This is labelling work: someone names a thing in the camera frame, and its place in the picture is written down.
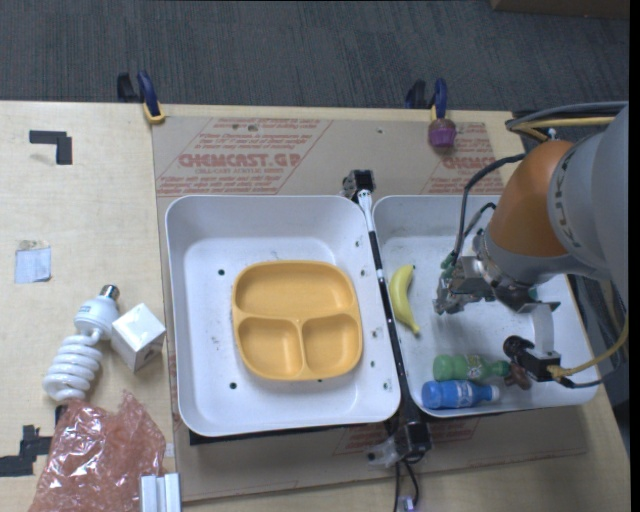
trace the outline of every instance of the bottle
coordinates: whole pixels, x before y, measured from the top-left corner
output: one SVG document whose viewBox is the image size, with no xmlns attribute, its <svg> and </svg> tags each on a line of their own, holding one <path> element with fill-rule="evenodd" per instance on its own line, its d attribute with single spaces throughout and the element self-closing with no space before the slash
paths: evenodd
<svg viewBox="0 0 640 512">
<path fill-rule="evenodd" d="M 484 357 L 440 354 L 433 360 L 433 378 L 437 381 L 465 379 L 483 382 L 491 377 L 506 377 L 511 367 L 507 361 L 488 362 Z"/>
<path fill-rule="evenodd" d="M 422 386 L 422 404 L 427 409 L 461 409 L 479 402 L 495 402 L 500 389 L 494 385 L 476 384 L 470 380 L 430 380 Z"/>
</svg>

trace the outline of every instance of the pink plastic bag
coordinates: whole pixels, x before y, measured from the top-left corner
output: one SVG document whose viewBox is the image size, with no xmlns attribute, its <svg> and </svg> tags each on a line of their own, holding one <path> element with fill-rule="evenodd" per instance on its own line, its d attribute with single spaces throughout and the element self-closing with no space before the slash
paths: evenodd
<svg viewBox="0 0 640 512">
<path fill-rule="evenodd" d="M 142 475 L 160 475 L 166 442 L 124 392 L 117 413 L 72 400 L 56 425 L 29 512 L 138 511 Z"/>
</svg>

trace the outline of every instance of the wooden table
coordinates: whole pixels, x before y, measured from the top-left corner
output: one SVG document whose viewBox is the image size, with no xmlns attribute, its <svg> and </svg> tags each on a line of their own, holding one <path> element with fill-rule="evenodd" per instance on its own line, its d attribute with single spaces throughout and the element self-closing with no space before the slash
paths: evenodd
<svg viewBox="0 0 640 512">
<path fill-rule="evenodd" d="M 370 119 L 424 122 L 426 112 L 328 108 L 164 105 L 174 116 Z M 507 112 L 453 112 L 455 121 L 482 121 L 496 158 L 521 151 L 504 129 Z M 15 455 L 23 425 L 51 435 L 55 403 L 41 380 L 73 317 L 101 287 L 121 289 L 121 311 L 144 302 L 163 318 L 163 293 L 155 206 L 151 128 L 140 106 L 90 103 L 0 103 L 0 456 Z M 55 163 L 52 146 L 29 143 L 29 130 L 67 131 L 73 165 Z M 47 282 L 14 283 L 21 241 L 52 250 Z M 172 439 L 166 354 L 137 374 L 104 350 L 91 401 L 116 410 L 130 390 Z M 588 445 L 582 455 L 420 476 L 420 510 L 628 511 L 630 460 L 604 388 L 578 407 Z M 1 478 L 3 510 L 27 510 L 37 476 Z M 165 459 L 172 469 L 172 459 Z M 186 510 L 390 510 L 392 478 L 268 495 L 185 504 Z M 412 489 L 403 482 L 403 493 Z"/>
</svg>

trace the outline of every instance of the yellow cable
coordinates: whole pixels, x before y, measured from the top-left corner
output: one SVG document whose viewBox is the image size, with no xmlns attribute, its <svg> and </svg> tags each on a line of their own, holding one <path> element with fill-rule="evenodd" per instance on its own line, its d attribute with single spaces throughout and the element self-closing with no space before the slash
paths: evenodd
<svg viewBox="0 0 640 512">
<path fill-rule="evenodd" d="M 607 357 L 610 357 L 611 354 L 613 354 L 616 350 L 618 350 L 627 341 L 628 337 L 629 337 L 629 313 L 627 312 L 624 319 L 624 327 L 622 328 L 622 332 L 620 333 L 620 337 L 618 338 L 618 341 L 616 341 L 615 344 L 609 347 L 609 349 L 606 352 L 604 352 L 603 354 L 600 354 L 598 357 L 592 359 L 591 361 L 587 361 L 586 363 L 581 364 L 580 366 L 576 366 L 575 368 L 562 368 L 561 366 L 558 366 L 558 365 L 550 365 L 547 367 L 547 370 L 551 374 L 551 377 L 554 379 L 559 379 L 561 377 L 568 377 L 569 375 L 573 375 L 574 373 L 578 373 L 578 372 L 581 372 L 582 370 L 586 370 L 590 366 L 593 366 L 594 364 L 598 364 L 600 361 L 606 359 Z"/>
<path fill-rule="evenodd" d="M 527 121 L 516 124 L 514 129 L 525 128 L 545 128 L 548 126 L 595 126 L 599 124 L 609 124 L 613 117 L 576 117 L 572 119 L 541 119 L 539 121 Z"/>
<path fill-rule="evenodd" d="M 534 139 L 536 139 L 539 142 L 545 142 L 549 137 L 547 137 L 546 135 L 544 135 L 543 133 L 540 133 L 536 130 L 534 130 L 533 128 L 520 128 L 519 126 L 517 126 L 516 128 L 514 128 L 513 130 L 511 130 L 513 132 L 520 132 L 523 135 L 528 135 L 529 137 L 533 137 Z"/>
</svg>

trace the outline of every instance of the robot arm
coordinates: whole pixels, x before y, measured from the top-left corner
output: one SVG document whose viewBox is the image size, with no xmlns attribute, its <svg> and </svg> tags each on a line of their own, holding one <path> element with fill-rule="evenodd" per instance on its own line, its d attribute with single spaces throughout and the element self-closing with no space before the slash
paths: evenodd
<svg viewBox="0 0 640 512">
<path fill-rule="evenodd" d="M 474 237 L 474 255 L 443 265 L 436 313 L 482 299 L 531 312 L 536 286 L 558 274 L 610 280 L 628 310 L 628 142 L 626 104 L 603 132 L 531 150 Z"/>
</svg>

